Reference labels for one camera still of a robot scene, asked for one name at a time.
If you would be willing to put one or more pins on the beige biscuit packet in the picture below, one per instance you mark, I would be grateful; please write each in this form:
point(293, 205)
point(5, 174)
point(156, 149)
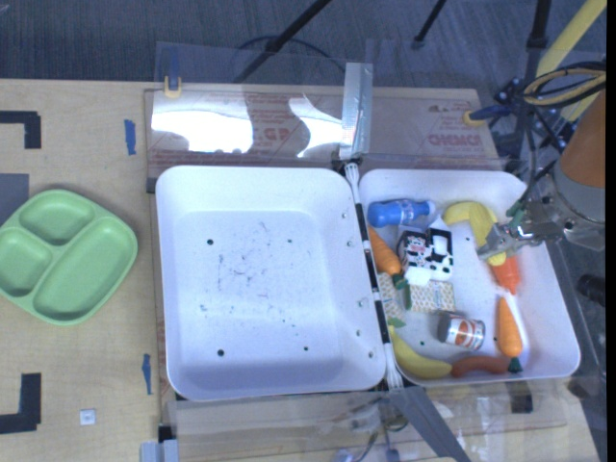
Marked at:
point(435, 296)
point(391, 301)

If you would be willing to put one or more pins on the orange bottle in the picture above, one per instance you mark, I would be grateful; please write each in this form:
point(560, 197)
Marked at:
point(506, 273)

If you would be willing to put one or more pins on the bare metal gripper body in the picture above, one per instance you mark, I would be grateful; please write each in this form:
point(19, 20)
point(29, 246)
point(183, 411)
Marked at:
point(539, 222)

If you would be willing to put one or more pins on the black cylinder on white bracket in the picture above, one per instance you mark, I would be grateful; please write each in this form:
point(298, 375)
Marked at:
point(593, 289)

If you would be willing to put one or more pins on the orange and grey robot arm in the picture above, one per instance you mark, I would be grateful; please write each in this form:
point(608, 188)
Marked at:
point(583, 161)

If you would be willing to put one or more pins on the small white square tile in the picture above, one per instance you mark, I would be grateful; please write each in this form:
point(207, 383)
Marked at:
point(87, 417)

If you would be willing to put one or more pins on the brown cardboard board red print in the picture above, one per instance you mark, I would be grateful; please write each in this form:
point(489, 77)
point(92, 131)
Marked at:
point(414, 128)

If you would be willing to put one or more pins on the orange carrot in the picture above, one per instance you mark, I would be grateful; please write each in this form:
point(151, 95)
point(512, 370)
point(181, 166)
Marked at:
point(385, 255)
point(509, 330)

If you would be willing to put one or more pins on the orange and white can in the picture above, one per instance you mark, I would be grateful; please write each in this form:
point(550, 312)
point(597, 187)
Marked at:
point(462, 331)

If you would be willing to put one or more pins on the black and white cow carton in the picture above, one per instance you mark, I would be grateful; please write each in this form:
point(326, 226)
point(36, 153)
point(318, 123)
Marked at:
point(426, 253)

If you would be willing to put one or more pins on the brown sausage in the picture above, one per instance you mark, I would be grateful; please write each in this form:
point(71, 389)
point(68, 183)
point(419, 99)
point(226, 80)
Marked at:
point(479, 366)

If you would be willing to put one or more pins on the green divided plate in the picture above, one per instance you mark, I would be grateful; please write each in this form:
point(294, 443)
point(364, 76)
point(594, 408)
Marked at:
point(62, 258)

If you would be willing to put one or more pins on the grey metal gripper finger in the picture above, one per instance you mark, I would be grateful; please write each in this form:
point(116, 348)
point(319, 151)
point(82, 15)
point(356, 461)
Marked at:
point(500, 231)
point(490, 249)

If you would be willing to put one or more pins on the thin black and white rod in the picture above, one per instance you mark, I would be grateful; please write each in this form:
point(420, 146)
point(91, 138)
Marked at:
point(370, 267)

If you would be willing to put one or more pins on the blue plastic bottle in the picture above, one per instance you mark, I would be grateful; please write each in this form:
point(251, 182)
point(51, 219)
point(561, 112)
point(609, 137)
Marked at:
point(394, 213)

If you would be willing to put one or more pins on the yellow banana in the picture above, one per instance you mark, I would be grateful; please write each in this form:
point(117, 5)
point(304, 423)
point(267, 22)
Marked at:
point(416, 361)
point(474, 217)

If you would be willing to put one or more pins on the white plastic tray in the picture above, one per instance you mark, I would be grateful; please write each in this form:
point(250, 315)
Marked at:
point(474, 301)
point(260, 282)

